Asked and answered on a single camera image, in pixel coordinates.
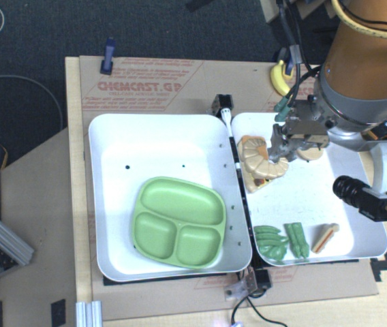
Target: green plate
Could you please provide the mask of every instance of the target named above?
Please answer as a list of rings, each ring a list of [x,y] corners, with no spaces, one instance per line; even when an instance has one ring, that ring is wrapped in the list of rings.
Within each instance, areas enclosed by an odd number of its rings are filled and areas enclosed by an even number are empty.
[[[213,189],[170,177],[149,179],[140,189],[132,221],[136,249],[148,258],[204,268],[222,247],[226,207]]]

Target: gray floor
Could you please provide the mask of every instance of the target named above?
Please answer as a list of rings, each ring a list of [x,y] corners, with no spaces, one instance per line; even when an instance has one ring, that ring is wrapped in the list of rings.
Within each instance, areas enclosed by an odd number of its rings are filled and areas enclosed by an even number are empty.
[[[214,0],[193,12],[187,8],[192,1],[0,0],[0,75],[38,81],[65,115],[64,58],[102,55],[109,36],[119,57],[274,61],[287,46],[279,20],[266,23],[260,0]],[[308,60],[321,63],[337,20],[321,7],[299,25]],[[10,163],[57,133],[59,125],[57,107],[40,86],[0,79],[0,143]]]

